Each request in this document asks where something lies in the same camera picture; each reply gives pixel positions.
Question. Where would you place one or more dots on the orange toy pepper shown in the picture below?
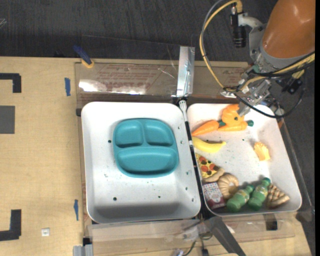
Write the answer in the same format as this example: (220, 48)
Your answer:
(231, 116)

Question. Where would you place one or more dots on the toy pizza slice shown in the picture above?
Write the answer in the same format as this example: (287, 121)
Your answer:
(207, 168)

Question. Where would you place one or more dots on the orange carrot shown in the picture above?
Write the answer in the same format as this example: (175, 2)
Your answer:
(206, 127)
(236, 127)

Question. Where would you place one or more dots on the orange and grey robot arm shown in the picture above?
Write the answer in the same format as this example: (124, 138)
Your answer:
(287, 27)

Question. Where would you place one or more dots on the white plastic tray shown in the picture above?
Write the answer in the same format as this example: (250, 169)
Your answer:
(100, 162)
(240, 160)

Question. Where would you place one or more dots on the small white square piece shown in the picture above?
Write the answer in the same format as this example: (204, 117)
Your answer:
(45, 232)

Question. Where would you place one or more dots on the tan toy doughnut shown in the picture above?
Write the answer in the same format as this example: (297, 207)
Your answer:
(223, 188)

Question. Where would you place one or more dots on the black cylinder on white bracket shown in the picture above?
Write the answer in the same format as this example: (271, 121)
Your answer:
(239, 32)

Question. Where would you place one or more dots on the yellow toy fries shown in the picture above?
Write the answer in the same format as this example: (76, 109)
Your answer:
(262, 151)

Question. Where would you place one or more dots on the blue divided plate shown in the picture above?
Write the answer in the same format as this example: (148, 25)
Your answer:
(146, 160)

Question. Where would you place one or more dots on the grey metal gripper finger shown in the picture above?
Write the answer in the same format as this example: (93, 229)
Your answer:
(244, 110)

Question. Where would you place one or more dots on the green toy bottle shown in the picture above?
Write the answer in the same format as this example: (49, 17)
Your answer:
(258, 195)
(237, 200)

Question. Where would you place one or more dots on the yellow banana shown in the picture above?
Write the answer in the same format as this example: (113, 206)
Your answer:
(207, 147)

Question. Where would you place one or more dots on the small red can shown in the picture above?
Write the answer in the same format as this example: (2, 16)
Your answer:
(213, 197)

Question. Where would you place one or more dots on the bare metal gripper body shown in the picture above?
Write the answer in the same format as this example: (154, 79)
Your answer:
(256, 90)

